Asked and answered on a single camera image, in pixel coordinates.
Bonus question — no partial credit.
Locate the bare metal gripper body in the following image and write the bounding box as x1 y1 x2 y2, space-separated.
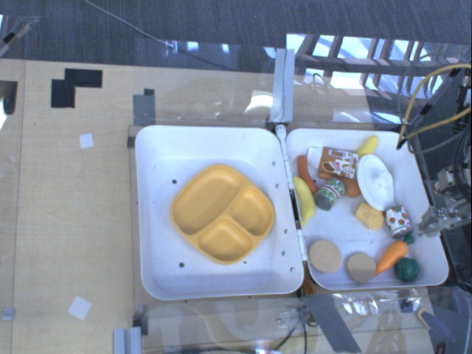
437 193 472 232

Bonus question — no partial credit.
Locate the white can with orange print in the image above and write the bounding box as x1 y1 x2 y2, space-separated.
385 206 413 239

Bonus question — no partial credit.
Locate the orange carrot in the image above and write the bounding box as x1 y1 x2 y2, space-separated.
375 233 415 277

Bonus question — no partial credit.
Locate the green broccoli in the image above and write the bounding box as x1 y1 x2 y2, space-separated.
394 257 420 283

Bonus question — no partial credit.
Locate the yellow ridged biscuit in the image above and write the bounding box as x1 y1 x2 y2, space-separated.
355 201 386 230

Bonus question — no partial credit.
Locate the white bowl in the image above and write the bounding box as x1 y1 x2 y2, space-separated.
356 154 395 212

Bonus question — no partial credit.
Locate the orange round toy food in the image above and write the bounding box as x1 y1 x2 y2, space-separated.
344 178 362 198

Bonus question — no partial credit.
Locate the tan round biscuit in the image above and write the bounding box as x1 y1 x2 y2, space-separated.
308 239 343 274
345 252 378 284

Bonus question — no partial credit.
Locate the white plastic tray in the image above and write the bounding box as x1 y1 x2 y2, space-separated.
285 128 450 291
134 125 305 302

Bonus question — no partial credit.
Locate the yellow oblong toy food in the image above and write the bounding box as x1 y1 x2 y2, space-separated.
355 135 380 158

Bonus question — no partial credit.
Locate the green can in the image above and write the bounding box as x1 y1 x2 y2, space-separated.
313 177 347 212

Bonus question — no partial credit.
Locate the brown printed carton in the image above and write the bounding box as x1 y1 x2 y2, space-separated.
307 145 361 180

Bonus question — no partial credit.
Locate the yellow banana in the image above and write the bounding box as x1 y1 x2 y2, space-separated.
294 176 317 227

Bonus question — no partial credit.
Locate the orange sausage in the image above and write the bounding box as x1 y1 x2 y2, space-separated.
296 155 319 195

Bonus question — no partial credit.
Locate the thin black and white rod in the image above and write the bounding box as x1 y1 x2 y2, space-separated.
275 124 309 263

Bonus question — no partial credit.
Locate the yellow divided plate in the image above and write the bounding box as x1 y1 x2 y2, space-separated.
169 163 277 266

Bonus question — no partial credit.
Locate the pale wood board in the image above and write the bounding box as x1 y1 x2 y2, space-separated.
10 60 443 354

